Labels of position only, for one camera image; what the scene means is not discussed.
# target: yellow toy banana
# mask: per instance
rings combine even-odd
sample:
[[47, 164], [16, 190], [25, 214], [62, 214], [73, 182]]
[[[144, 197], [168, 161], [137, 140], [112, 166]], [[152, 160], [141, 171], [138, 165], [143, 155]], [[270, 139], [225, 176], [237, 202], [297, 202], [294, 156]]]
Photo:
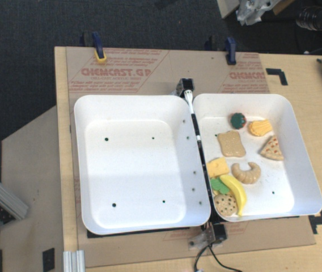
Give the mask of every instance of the yellow toy banana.
[[245, 203], [247, 202], [247, 195], [242, 184], [231, 175], [221, 175], [219, 178], [233, 192], [236, 203], [238, 204], [238, 215], [241, 216]]

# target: toy food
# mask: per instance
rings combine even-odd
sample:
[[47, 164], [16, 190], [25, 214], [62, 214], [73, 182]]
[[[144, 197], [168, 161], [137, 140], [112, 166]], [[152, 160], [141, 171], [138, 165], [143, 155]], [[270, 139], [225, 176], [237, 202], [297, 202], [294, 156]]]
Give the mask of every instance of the toy food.
[[245, 155], [245, 149], [237, 131], [232, 130], [226, 133], [219, 133], [218, 141], [224, 156], [243, 157]]
[[233, 192], [236, 203], [238, 205], [238, 215], [241, 216], [244, 206], [247, 202], [247, 195], [242, 184], [234, 176], [231, 175], [221, 175], [219, 178]]
[[225, 160], [225, 157], [220, 157], [206, 163], [207, 173], [209, 177], [215, 177], [219, 175], [225, 175], [229, 173], [229, 167]]
[[254, 136], [264, 136], [268, 132], [272, 131], [272, 125], [270, 124], [268, 119], [261, 121], [253, 121], [249, 125], [249, 131]]
[[214, 197], [214, 205], [223, 216], [232, 216], [238, 211], [238, 205], [231, 194], [219, 194]]
[[230, 123], [233, 128], [241, 129], [246, 125], [247, 119], [242, 113], [234, 113], [233, 116], [231, 116]]
[[275, 135], [273, 135], [263, 147], [261, 151], [261, 155], [273, 159], [273, 160], [283, 160], [284, 157], [282, 155], [281, 149], [279, 148], [278, 139]]
[[236, 179], [244, 184], [254, 184], [261, 176], [261, 168], [254, 162], [248, 162], [250, 170], [241, 170], [239, 163], [234, 163], [231, 167], [231, 173]]
[[212, 178], [210, 180], [210, 185], [213, 190], [216, 190], [222, 194], [227, 194], [230, 191], [229, 188], [219, 178]]

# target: white tray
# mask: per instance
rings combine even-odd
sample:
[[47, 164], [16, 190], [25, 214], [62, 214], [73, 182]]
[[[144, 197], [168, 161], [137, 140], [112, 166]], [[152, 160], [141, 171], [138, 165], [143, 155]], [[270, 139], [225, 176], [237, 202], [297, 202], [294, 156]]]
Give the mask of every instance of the white tray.
[[210, 202], [187, 103], [87, 95], [74, 106], [82, 219], [109, 235], [201, 226]]
[[[312, 169], [291, 104], [273, 94], [202, 94], [195, 98], [194, 111], [200, 128], [206, 162], [222, 157], [216, 134], [233, 130], [230, 116], [245, 115], [247, 122], [268, 119], [273, 131], [263, 137], [253, 136], [247, 126], [239, 129], [246, 155], [226, 158], [229, 167], [239, 163], [249, 170], [248, 162], [261, 167], [255, 184], [243, 184], [247, 203], [242, 216], [228, 216], [231, 222], [317, 214], [322, 209], [322, 195]], [[273, 134], [277, 136], [283, 161], [267, 159], [260, 150]]]

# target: pizza slice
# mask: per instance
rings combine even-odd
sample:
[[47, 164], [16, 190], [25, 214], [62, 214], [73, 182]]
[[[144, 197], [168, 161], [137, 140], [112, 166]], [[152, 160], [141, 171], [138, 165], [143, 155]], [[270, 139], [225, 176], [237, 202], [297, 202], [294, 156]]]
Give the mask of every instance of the pizza slice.
[[261, 155], [273, 159], [273, 160], [283, 160], [281, 149], [279, 149], [278, 139], [276, 135], [273, 135], [261, 151]]

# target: yellow cheese cube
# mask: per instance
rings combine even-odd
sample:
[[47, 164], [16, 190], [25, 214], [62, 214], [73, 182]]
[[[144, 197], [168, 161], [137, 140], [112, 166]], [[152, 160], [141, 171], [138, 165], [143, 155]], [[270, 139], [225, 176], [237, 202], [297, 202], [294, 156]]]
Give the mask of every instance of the yellow cheese cube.
[[225, 157], [220, 157], [206, 163], [207, 173], [209, 177], [215, 177], [225, 175], [229, 173], [229, 167], [225, 160]]

